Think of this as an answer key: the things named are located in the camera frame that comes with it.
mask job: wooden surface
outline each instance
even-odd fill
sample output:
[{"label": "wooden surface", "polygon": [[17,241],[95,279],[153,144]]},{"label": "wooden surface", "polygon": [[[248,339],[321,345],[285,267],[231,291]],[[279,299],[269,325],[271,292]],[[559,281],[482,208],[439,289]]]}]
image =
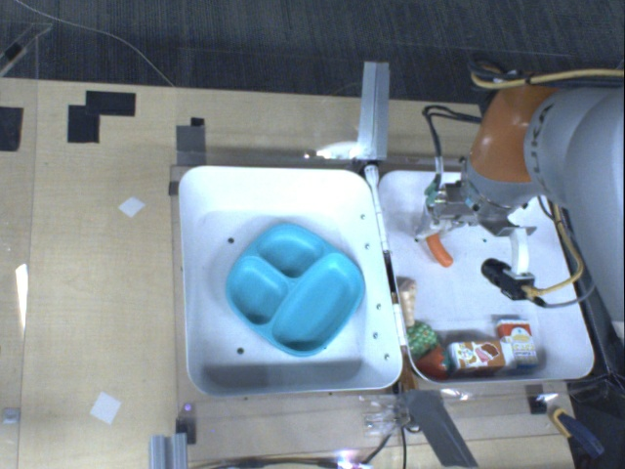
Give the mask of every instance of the wooden surface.
[{"label": "wooden surface", "polygon": [[[33,145],[31,153],[28,145],[22,153],[0,153],[0,172],[5,179],[20,167],[11,157],[34,162],[34,178],[32,172],[24,176],[34,191],[19,467],[147,467],[149,437],[172,435],[177,415],[168,196],[170,166],[176,156],[176,125],[188,125],[192,116],[205,118],[209,150],[317,149],[355,140],[359,101],[1,82],[2,106],[30,103],[32,109],[35,103],[37,111],[36,147]],[[88,89],[137,93],[136,116],[103,116],[98,145],[68,144],[67,106],[84,105]],[[421,108],[419,103],[391,102],[390,152],[432,152]],[[476,112],[474,107],[466,108]],[[458,156],[469,150],[475,127],[470,126],[467,132],[462,125],[441,122],[439,128],[446,154]],[[8,198],[0,196],[5,200],[3,207],[7,206]],[[118,209],[131,196],[146,204],[132,219]],[[4,237],[26,234],[22,230],[5,231]],[[20,262],[16,261],[11,260],[6,267],[2,264],[3,270],[14,272]],[[2,329],[0,366],[9,355],[20,362],[20,346],[5,353]],[[9,394],[5,384],[0,382],[2,407],[8,397],[5,394]],[[121,401],[111,425],[90,415],[100,392]],[[481,466],[569,467],[564,438],[556,434],[546,416],[527,413],[521,393],[513,396],[514,401],[479,400],[450,408]],[[352,423],[330,427],[337,432],[353,430],[356,440],[363,438],[361,412],[349,407],[354,398],[357,396],[344,402],[340,396],[335,398],[353,416]],[[558,401],[568,405],[565,397]],[[299,418],[313,413],[315,420],[307,421],[308,431],[301,432],[297,432],[297,415],[285,417],[287,424],[281,425],[268,420],[275,408],[264,411],[251,404],[207,403],[207,415],[212,415],[211,421],[223,435],[216,445],[221,453],[215,457],[240,452],[252,436],[257,452],[274,453],[272,450],[283,446],[285,433],[297,438],[302,451],[310,451],[312,448],[307,447],[315,447],[315,443],[309,442],[322,440],[322,431],[328,429],[322,409],[314,411],[314,402],[301,403]],[[239,413],[238,420],[232,415],[234,411]],[[8,446],[9,438],[2,433],[0,443]],[[409,467],[438,467],[423,435],[411,436],[414,447],[410,449]],[[376,439],[369,439],[363,446],[376,443]],[[400,449],[389,448],[379,457],[376,467],[396,466]]]}]

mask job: white sticker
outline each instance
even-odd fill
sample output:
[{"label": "white sticker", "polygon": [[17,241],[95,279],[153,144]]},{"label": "white sticker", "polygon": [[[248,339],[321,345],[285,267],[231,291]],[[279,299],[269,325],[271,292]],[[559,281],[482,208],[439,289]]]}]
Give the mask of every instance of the white sticker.
[{"label": "white sticker", "polygon": [[119,210],[121,210],[128,217],[132,218],[135,217],[135,215],[137,215],[137,212],[139,212],[145,206],[146,204],[143,203],[141,200],[135,198],[134,196],[131,196],[121,205],[119,205]]},{"label": "white sticker", "polygon": [[121,402],[107,393],[100,393],[98,399],[91,408],[91,414],[102,422],[110,425],[117,415]]}]

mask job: green object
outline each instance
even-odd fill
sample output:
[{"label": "green object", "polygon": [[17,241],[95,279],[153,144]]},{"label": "green object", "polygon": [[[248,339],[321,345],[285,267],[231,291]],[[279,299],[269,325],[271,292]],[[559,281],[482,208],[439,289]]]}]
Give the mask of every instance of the green object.
[{"label": "green object", "polygon": [[427,355],[438,345],[437,333],[427,323],[416,321],[406,330],[408,334],[408,347],[414,361]]}]

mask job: black connector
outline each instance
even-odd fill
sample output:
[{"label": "black connector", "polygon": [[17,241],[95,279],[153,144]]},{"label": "black connector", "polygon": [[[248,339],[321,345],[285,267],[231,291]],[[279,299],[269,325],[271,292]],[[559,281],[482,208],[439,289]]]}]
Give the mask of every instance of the black connector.
[{"label": "black connector", "polygon": [[523,291],[524,286],[533,286],[535,278],[532,275],[514,277],[510,274],[510,266],[497,259],[486,259],[481,265],[481,273],[493,285],[501,289],[501,293],[513,301],[527,299]]}]

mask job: robotic arm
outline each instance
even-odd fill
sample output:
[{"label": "robotic arm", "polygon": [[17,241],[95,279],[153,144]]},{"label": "robotic arm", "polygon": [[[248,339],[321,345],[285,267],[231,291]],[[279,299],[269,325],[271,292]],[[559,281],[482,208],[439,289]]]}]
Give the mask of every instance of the robotic arm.
[{"label": "robotic arm", "polygon": [[[560,207],[566,209],[584,264],[617,331],[622,328],[622,87],[522,85],[499,91],[464,161],[462,179],[429,189],[427,195],[417,237],[430,245],[436,247],[433,238],[438,240],[439,232],[479,224],[494,235],[510,236],[519,248],[525,232],[508,216],[533,197],[546,195],[558,213]],[[507,295],[533,300],[526,264],[499,264],[484,266],[482,272],[505,272],[513,286],[524,287]]]}]

